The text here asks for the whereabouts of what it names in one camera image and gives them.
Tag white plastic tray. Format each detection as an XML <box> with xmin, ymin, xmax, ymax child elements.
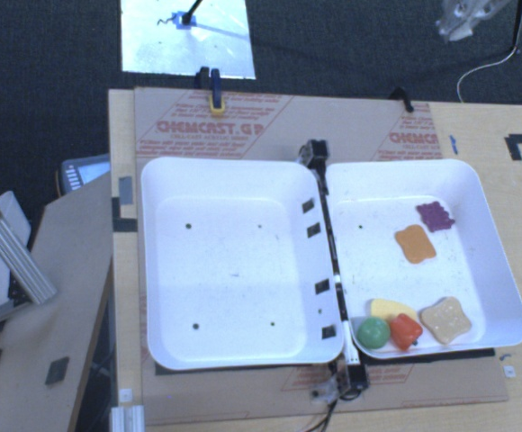
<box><xmin>139</xmin><ymin>156</ymin><xmax>347</xmax><ymax>372</ymax></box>
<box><xmin>325</xmin><ymin>158</ymin><xmax>522</xmax><ymax>361</ymax></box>

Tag green round fruit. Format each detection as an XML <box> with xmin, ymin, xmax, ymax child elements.
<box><xmin>355</xmin><ymin>316</ymin><xmax>392</xmax><ymax>351</ymax></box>

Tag orange bell pepper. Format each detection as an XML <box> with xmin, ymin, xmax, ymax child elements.
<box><xmin>388</xmin><ymin>313</ymin><xmax>425</xmax><ymax>352</ymax></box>

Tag thin black and white rod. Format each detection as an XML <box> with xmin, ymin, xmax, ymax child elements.
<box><xmin>315</xmin><ymin>166</ymin><xmax>353</xmax><ymax>365</ymax></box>

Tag black block with thin wires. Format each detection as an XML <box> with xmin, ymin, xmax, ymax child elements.
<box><xmin>297</xmin><ymin>139</ymin><xmax>331</xmax><ymax>171</ymax></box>
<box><xmin>331</xmin><ymin>361</ymin><xmax>371</xmax><ymax>402</ymax></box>

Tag orange biscuit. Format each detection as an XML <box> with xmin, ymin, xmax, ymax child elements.
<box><xmin>394</xmin><ymin>223</ymin><xmax>438</xmax><ymax>266</ymax></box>

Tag yellow cheese wedge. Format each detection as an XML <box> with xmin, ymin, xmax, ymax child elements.
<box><xmin>369</xmin><ymin>298</ymin><xmax>419</xmax><ymax>329</ymax></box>

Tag purple grapes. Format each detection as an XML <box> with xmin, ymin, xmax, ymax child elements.
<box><xmin>415</xmin><ymin>201</ymin><xmax>456</xmax><ymax>234</ymax></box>

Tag brown cardboard board red print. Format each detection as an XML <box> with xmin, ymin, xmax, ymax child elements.
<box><xmin>133</xmin><ymin>86</ymin><xmax>512</xmax><ymax>416</ymax></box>

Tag beige bread slice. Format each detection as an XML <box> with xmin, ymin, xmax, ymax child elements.
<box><xmin>418</xmin><ymin>296</ymin><xmax>473</xmax><ymax>347</ymax></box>

